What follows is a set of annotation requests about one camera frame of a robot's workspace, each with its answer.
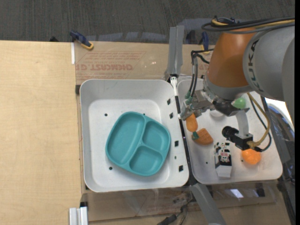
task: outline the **wooden table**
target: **wooden table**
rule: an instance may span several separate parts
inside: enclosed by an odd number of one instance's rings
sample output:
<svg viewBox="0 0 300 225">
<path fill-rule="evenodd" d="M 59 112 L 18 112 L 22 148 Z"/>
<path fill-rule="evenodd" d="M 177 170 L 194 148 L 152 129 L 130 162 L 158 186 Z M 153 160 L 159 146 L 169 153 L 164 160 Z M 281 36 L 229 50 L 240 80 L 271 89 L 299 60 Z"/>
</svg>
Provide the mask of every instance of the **wooden table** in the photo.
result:
<svg viewBox="0 0 300 225">
<path fill-rule="evenodd" d="M 81 174 L 71 44 L 0 41 L 0 224 L 67 225 Z M 290 224 L 277 202 L 221 209 L 228 224 Z M 154 225 L 166 216 L 92 224 Z M 207 224 L 200 211 L 184 224 Z"/>
</svg>

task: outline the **blue clamp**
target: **blue clamp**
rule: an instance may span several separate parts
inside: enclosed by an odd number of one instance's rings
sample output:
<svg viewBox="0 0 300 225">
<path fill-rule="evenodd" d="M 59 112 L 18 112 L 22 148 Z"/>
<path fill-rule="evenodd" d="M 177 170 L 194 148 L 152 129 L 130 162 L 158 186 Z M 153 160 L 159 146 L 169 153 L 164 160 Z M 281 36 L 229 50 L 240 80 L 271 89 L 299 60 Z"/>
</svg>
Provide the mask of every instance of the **blue clamp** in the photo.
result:
<svg viewBox="0 0 300 225">
<path fill-rule="evenodd" d="M 84 48 L 90 50 L 94 47 L 94 44 L 92 42 L 89 42 L 86 39 L 86 37 L 84 35 L 80 34 L 79 32 L 71 30 L 70 35 L 71 35 L 73 41 L 77 40 L 78 42 L 81 43 L 81 46 L 83 46 Z"/>
</svg>

